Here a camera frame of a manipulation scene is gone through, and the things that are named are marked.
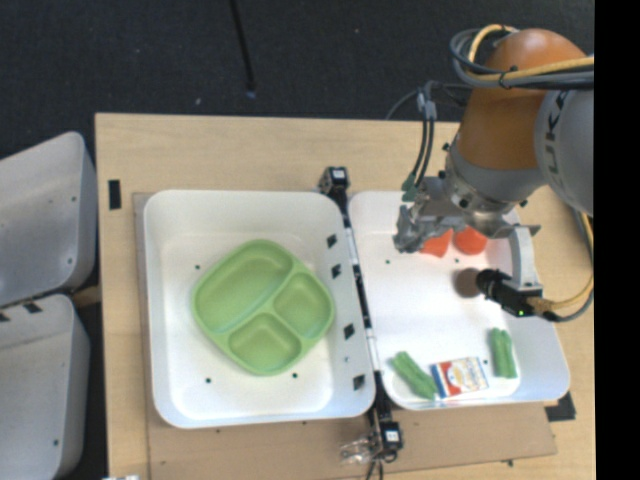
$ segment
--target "red object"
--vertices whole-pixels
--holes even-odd
[[[453,235],[454,245],[465,254],[480,254],[487,246],[487,237],[467,226]]]
[[[422,249],[420,249],[420,252],[433,254],[434,256],[438,256],[438,258],[442,258],[447,253],[447,249],[449,249],[449,242],[451,242],[452,235],[453,229],[450,229],[440,236],[429,238],[422,246]]]

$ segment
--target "table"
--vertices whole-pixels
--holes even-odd
[[[327,166],[347,167],[352,193],[398,190],[421,136],[418,122],[97,114],[96,167],[111,476],[358,478],[338,447],[368,428],[364,416],[224,429],[179,430],[155,413],[145,383],[134,195],[170,188],[311,190]],[[438,123],[428,174],[457,125]],[[520,212],[534,238],[545,295],[560,300],[591,266],[570,211],[550,189]],[[595,478],[593,308],[558,325],[577,419],[549,424],[542,403],[446,411],[397,410],[406,446],[385,476],[417,479]]]

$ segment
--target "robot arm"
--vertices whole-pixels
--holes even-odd
[[[479,48],[496,35],[479,66]],[[452,52],[456,71],[474,89],[444,170],[417,180],[413,205],[400,208],[394,243],[412,253],[466,226],[508,238],[512,276],[482,272],[478,288],[512,314],[534,314],[528,301],[542,286],[531,237],[539,227],[520,226],[515,208],[548,184],[593,216],[593,58],[553,32],[499,25],[458,34]]]

